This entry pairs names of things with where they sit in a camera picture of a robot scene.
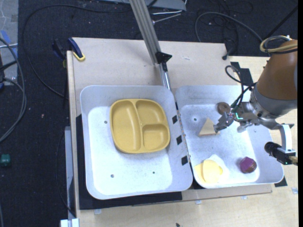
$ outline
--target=yellow divided plate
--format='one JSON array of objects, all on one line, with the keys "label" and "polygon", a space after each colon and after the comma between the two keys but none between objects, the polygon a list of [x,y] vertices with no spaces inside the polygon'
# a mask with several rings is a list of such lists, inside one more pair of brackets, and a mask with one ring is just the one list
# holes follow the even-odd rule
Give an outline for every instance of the yellow divided plate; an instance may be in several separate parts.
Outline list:
[{"label": "yellow divided plate", "polygon": [[122,99],[110,107],[110,129],[115,146],[124,153],[155,152],[170,141],[163,108],[148,99]]}]

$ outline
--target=green object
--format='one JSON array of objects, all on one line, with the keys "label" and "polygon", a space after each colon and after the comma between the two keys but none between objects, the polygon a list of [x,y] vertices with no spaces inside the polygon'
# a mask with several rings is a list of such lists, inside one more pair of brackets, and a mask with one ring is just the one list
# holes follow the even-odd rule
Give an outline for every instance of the green object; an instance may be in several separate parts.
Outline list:
[{"label": "green object", "polygon": [[238,116],[238,113],[236,113],[236,117],[237,117],[237,119],[243,119],[243,118],[240,118],[240,117]]},{"label": "green object", "polygon": [[11,160],[9,154],[3,154],[0,158],[0,166],[1,167],[8,167],[11,166]]}]

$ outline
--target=black mat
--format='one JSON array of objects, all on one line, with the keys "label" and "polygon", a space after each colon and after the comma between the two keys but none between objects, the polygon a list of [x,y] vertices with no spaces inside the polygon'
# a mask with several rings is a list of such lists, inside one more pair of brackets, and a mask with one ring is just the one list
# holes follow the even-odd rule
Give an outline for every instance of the black mat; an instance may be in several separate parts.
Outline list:
[{"label": "black mat", "polygon": [[[289,15],[297,2],[298,0],[189,0],[187,12],[156,23],[155,30],[159,40],[198,42],[195,35],[195,19],[202,13],[212,11],[229,14],[264,38]],[[72,36],[142,38],[132,11],[96,13],[56,6],[33,14],[37,9],[59,4],[98,11],[122,11],[130,8],[125,4],[89,0],[19,0],[18,57],[26,79],[28,105],[21,123],[9,138],[0,144],[0,153],[10,154],[12,159],[11,168],[0,169],[0,203],[5,226],[57,226],[60,219],[67,218],[67,210],[58,194],[55,159],[60,135],[69,122],[68,101],[42,85],[33,73],[24,49],[28,51],[36,72],[44,82],[63,94],[66,69],[53,55],[51,44],[54,39],[59,39],[67,48],[66,40]],[[25,22],[31,14],[24,29]],[[152,19],[158,20],[166,16],[153,15]],[[236,26],[236,34],[234,25],[228,23],[223,29],[218,26],[221,23],[222,19],[218,16],[203,17],[197,26],[201,41],[226,43],[227,50],[232,49],[233,55],[266,56],[259,51],[259,40],[247,29]],[[297,39],[297,30],[296,11],[273,35],[290,35]],[[21,103],[20,91],[15,87],[7,87],[0,94],[0,102],[2,134],[18,114]],[[62,144],[63,142],[58,154],[58,179],[60,190],[65,196],[65,158]]]}]

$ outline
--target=black clip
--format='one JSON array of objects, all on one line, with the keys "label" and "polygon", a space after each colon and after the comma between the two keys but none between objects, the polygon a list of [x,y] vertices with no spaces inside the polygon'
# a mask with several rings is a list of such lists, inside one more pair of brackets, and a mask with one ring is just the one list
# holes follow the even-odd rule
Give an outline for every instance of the black clip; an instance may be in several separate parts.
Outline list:
[{"label": "black clip", "polygon": [[60,41],[55,39],[52,43],[52,48],[55,56],[64,61],[66,59],[66,51],[63,49]]},{"label": "black clip", "polygon": [[163,53],[163,52],[156,52],[156,58],[158,64],[162,64],[162,68],[165,72],[167,72],[167,65],[166,62],[172,57],[172,55]]}]

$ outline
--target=metal pole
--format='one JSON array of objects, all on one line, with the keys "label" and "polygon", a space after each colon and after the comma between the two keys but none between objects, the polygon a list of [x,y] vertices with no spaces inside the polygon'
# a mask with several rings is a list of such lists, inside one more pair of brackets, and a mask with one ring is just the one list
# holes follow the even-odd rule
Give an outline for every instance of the metal pole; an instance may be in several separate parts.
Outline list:
[{"label": "metal pole", "polygon": [[148,12],[147,6],[144,0],[129,0],[132,6],[135,18],[137,20],[139,29],[150,54],[151,60],[154,64],[159,66],[160,77],[163,85],[170,89],[170,81],[167,71],[163,70],[162,64],[158,64],[156,58],[156,52],[161,52],[159,41],[153,27],[152,19]]}]

